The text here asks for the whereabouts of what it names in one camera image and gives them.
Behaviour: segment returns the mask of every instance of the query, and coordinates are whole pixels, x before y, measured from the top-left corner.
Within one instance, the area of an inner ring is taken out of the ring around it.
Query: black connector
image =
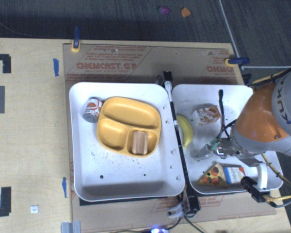
[[[196,214],[200,210],[200,204],[196,195],[188,196],[190,211],[187,214]]]
[[[248,84],[250,82],[250,79],[252,78],[251,73],[247,73],[247,74],[242,74],[242,80],[244,82],[244,84]]]
[[[245,176],[241,180],[241,184],[244,187],[244,189],[251,194],[251,197],[258,203],[263,203],[265,202],[265,198],[263,197],[264,195],[269,195],[269,191],[265,192],[260,192],[257,190],[254,185],[258,184],[255,182],[253,179],[251,179],[248,176]]]
[[[165,81],[170,81],[172,82],[173,81],[173,75],[172,75],[172,72],[170,71],[164,71],[163,72],[163,78]]]

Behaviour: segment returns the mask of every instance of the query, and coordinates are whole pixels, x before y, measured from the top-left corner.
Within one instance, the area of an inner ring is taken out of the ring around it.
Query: black tape
[[[0,60],[2,60],[2,73],[11,73],[11,56],[0,54]]]
[[[11,187],[1,187],[0,216],[8,216],[11,212]]]

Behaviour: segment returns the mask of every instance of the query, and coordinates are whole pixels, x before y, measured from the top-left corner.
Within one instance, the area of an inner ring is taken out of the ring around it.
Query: dark spot
[[[215,172],[215,173],[218,173],[219,172],[219,169],[215,166],[213,169],[213,172]]]

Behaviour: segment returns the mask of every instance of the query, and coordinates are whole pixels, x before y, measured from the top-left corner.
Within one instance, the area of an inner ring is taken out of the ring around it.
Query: white cable
[[[283,67],[243,67],[243,68],[251,68],[251,69],[259,69],[259,68],[274,68],[274,69],[288,69],[290,68],[291,66],[283,66]]]
[[[173,97],[171,95],[172,86],[170,81],[165,82],[165,90],[167,91],[169,102],[172,102],[173,101]]]
[[[228,24],[228,21],[227,21],[227,18],[226,18],[226,15],[225,15],[221,0],[219,0],[219,3],[220,3],[221,11],[222,11],[222,14],[223,14],[226,26],[227,26],[227,30],[228,30],[229,36],[231,38],[231,41],[232,41],[232,44],[233,44],[233,47],[234,47],[234,50],[235,50],[236,57],[239,58],[238,50],[237,50],[237,47],[236,47],[236,44],[235,44],[235,41],[234,41],[234,38],[233,38],[233,35],[232,35],[232,32],[231,32],[231,29],[229,28],[229,24]]]

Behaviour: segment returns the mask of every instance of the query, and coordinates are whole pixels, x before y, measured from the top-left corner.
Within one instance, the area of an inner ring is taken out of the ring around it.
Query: blue light
[[[168,230],[158,229],[158,228],[155,228],[155,229],[151,230],[151,233],[168,233],[168,232],[169,232]]]

